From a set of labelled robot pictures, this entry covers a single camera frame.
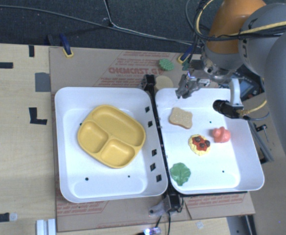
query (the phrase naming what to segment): yellow plate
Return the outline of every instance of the yellow plate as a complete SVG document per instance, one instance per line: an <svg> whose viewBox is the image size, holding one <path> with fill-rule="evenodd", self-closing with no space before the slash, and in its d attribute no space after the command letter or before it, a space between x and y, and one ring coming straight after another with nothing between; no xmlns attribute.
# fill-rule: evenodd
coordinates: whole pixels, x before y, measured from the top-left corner
<svg viewBox="0 0 286 235"><path fill-rule="evenodd" d="M111 168L127 166L145 138L145 129L138 121L111 105L93 109L78 131L82 149Z"/></svg>

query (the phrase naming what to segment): red toy food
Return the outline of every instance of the red toy food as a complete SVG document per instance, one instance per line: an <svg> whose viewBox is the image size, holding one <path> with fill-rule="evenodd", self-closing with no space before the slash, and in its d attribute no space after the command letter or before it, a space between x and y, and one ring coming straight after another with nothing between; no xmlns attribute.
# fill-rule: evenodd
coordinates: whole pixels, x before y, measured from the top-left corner
<svg viewBox="0 0 286 235"><path fill-rule="evenodd" d="M214 136L214 140L216 143L228 142L231 138L231 133L223 126L220 128L215 128L212 131L212 135Z"/></svg>

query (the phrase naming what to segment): toy bread slice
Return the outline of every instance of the toy bread slice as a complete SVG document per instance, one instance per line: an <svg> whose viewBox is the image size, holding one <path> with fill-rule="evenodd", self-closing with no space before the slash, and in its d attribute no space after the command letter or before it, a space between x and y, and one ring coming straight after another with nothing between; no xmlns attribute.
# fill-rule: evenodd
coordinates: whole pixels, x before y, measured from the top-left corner
<svg viewBox="0 0 286 235"><path fill-rule="evenodd" d="M169 117L169 123L179 125L185 129L190 129L193 125L192 117L193 114L191 112L185 111L179 107L174 107Z"/></svg>

